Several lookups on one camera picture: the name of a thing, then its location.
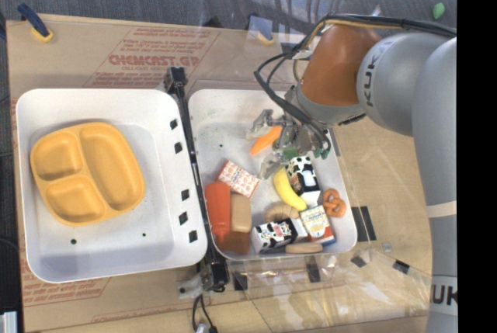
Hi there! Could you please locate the orange pretzel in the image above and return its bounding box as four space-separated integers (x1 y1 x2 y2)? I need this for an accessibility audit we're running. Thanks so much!
322 188 347 218

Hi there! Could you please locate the white carton with orange print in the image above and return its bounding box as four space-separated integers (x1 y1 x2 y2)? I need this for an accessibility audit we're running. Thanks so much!
216 160 261 199

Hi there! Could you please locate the orange and white juice carton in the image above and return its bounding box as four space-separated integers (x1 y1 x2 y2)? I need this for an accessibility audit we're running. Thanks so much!
299 204 337 246

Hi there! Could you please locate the orange carrot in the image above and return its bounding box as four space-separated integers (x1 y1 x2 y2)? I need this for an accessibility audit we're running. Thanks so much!
249 125 283 157

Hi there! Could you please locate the thin black and white rod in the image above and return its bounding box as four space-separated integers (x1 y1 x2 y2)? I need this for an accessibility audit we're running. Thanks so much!
175 87 219 300

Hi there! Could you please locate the brown block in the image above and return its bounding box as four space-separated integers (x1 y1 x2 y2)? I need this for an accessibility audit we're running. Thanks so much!
220 231 251 255

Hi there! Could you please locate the yellow banana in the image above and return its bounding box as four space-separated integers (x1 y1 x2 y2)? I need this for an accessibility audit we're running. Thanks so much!
273 167 308 213

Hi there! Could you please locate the black block with thin wires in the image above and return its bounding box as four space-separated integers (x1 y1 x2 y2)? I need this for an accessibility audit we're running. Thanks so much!
164 66 189 92
199 260 231 292

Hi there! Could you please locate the tall cow print carton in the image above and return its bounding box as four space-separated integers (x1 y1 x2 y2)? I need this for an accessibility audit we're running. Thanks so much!
285 154 323 208

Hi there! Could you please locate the small cow print carton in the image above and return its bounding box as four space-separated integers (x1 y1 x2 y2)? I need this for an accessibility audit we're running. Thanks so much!
249 217 309 255

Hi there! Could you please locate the orange divided plate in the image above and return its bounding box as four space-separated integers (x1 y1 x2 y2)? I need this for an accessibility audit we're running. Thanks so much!
30 122 147 227

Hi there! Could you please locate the beige bread loaf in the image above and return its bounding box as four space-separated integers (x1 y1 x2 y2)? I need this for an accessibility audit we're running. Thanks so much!
230 193 253 234

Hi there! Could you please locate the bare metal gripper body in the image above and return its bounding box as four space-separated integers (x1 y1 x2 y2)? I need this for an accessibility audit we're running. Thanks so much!
276 112 332 161

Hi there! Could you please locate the brown cardboard board red print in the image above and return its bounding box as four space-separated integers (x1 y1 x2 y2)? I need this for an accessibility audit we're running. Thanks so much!
5 12 434 333

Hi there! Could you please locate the tan croissant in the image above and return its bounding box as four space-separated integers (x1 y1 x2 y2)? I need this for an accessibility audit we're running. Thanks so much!
264 203 301 224

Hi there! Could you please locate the orange bottle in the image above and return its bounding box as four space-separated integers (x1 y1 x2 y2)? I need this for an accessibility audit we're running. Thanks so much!
204 181 233 245

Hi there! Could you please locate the white plastic tray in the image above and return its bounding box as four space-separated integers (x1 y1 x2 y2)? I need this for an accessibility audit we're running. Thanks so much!
187 88 359 262
15 88 208 283

